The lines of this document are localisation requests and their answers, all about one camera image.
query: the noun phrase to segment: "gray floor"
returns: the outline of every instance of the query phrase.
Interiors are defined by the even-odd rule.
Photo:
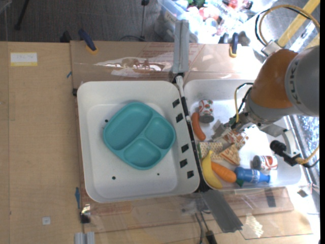
[[[65,31],[76,40],[79,39],[80,28],[84,28],[94,40],[104,41],[118,41],[124,36],[138,37],[142,33],[141,0],[30,0],[21,30],[14,30],[24,1],[12,0],[7,9],[8,41],[59,42]],[[145,39],[163,41],[153,29],[158,16],[157,0],[149,1],[146,7]],[[278,0],[274,5],[291,4],[303,7],[307,1]],[[273,39],[296,16],[295,13],[283,12],[282,9],[275,15],[277,17],[270,23],[270,30],[275,33]],[[313,16],[319,20],[319,15],[318,7]]]

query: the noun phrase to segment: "banana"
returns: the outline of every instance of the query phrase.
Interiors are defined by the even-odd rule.
[[[210,150],[206,157],[202,160],[202,171],[205,181],[209,186],[216,189],[222,188],[222,183],[220,180],[214,175],[214,172],[211,167],[211,155],[213,151]]]

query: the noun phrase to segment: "carrot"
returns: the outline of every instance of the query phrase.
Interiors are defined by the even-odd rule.
[[[199,113],[194,112],[192,115],[192,127],[193,131],[198,137],[199,140],[204,141],[206,139],[206,136],[204,132],[202,131],[200,124],[199,124]]]
[[[215,162],[211,162],[211,167],[212,167],[212,170],[222,180],[227,181],[227,182],[236,182],[237,176],[232,170],[224,167],[223,165],[217,164]]]

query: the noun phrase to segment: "sausage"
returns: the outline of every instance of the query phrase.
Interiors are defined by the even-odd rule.
[[[206,136],[204,134],[204,132],[202,131],[201,127],[200,127],[200,123],[199,123],[199,113],[194,112],[192,115],[192,127],[193,127],[193,131],[196,134],[196,136],[198,137],[199,140],[204,141],[206,139]]]

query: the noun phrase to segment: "wooden table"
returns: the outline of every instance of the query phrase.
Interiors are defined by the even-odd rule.
[[[36,52],[37,66],[10,66],[11,52]],[[80,164],[71,70],[70,44],[0,43],[0,243],[73,243],[75,233],[89,231],[75,197]],[[218,243],[315,243],[296,210],[255,218],[265,231],[269,222],[291,236],[246,241],[236,231],[217,234]],[[208,224],[216,230],[215,221]],[[196,244],[199,235],[189,222],[96,233],[95,243]]]

